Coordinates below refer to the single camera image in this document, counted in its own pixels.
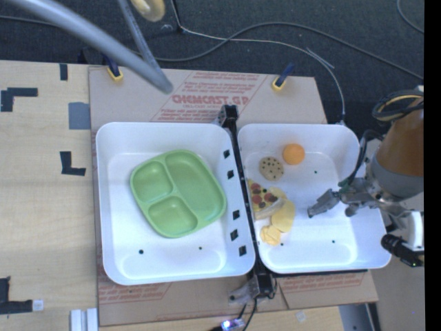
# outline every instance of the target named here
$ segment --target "pizza slice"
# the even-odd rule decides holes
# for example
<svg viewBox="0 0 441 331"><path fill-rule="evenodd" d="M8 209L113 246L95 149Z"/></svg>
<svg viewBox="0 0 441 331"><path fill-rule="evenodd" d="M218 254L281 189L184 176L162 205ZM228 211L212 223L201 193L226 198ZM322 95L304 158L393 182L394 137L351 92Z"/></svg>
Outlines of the pizza slice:
<svg viewBox="0 0 441 331"><path fill-rule="evenodd" d="M248 187L255 220L270 217L282 208L285 199L277 196L276 190L268 190L252 179L248 179Z"/></svg>

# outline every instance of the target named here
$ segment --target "blue clamp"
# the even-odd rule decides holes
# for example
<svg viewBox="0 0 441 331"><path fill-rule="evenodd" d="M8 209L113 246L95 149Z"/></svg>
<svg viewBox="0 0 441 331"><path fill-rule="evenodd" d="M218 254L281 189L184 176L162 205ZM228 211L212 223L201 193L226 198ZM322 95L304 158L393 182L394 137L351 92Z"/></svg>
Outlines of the blue clamp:
<svg viewBox="0 0 441 331"><path fill-rule="evenodd" d="M289 75L294 72L294 64L289 63L288 66L283 70L279 77L276 77L271 84L271 87L275 91L282 90L283 86L285 86L285 81Z"/></svg>
<svg viewBox="0 0 441 331"><path fill-rule="evenodd" d="M116 61L109 58L107 55L103 54L103 58L105 59L106 63L109 65L109 67L107 68L107 72L109 72L110 77L114 80L114 81L120 81L124 75L123 73L119 70L118 65L116 64Z"/></svg>

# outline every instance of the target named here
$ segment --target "white tray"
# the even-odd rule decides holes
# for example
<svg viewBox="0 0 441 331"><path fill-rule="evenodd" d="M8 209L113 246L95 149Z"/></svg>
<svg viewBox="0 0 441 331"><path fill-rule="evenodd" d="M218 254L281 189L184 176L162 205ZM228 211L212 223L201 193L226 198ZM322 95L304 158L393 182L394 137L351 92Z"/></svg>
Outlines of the white tray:
<svg viewBox="0 0 441 331"><path fill-rule="evenodd" d="M246 178L265 187L277 186L296 206L290 232L282 234L281 244L269 245L260 239L260 229L269 219L254 222L262 262L281 274L331 272L381 268L391 255L381 246L385 232L379 210L361 209L348 218L346 205L309 218L307 208L326 190L338 190L338 182L355 168L359 143L356 135L340 125L249 124L240 129L238 142ZM258 171L265 156L283 162L288 143L305 148L305 160L285 164L280 181L268 181Z"/></svg>
<svg viewBox="0 0 441 331"><path fill-rule="evenodd" d="M227 197L217 221L186 237L159 235L130 190L140 163L176 149L209 166ZM195 123L108 123L96 134L104 269L122 285L232 277L256 260L231 139L220 126Z"/></svg>

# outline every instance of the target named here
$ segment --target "orange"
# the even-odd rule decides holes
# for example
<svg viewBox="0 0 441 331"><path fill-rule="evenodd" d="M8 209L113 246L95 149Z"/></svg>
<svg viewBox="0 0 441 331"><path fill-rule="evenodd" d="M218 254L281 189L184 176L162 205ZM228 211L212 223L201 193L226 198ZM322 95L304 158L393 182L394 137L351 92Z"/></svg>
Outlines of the orange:
<svg viewBox="0 0 441 331"><path fill-rule="evenodd" d="M305 159L305 149L298 143L290 143L283 149L283 159L288 164L299 164Z"/></svg>

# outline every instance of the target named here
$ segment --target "robotic arm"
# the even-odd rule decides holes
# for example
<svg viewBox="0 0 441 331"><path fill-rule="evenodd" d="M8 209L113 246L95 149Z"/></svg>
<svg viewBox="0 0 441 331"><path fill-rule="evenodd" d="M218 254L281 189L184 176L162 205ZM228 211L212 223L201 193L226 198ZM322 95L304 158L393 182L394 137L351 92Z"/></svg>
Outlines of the robotic arm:
<svg viewBox="0 0 441 331"><path fill-rule="evenodd" d="M405 108L385 111L396 102L413 99ZM345 214L355 215L363 207L378 208L394 228L408 229L407 241L392 234L381 244L409 266L424 265L422 212L412 208L410 199L424 192L424 93L419 90L396 92L382 99L372 115L379 121L392 121L383 138L366 131L360 140L360 154L355 170L340 182L339 191L329 189L308 208L309 217L328 211L340 201L347 204ZM365 158L367 142L380 140L371 158ZM356 177L362 163L363 177Z"/></svg>

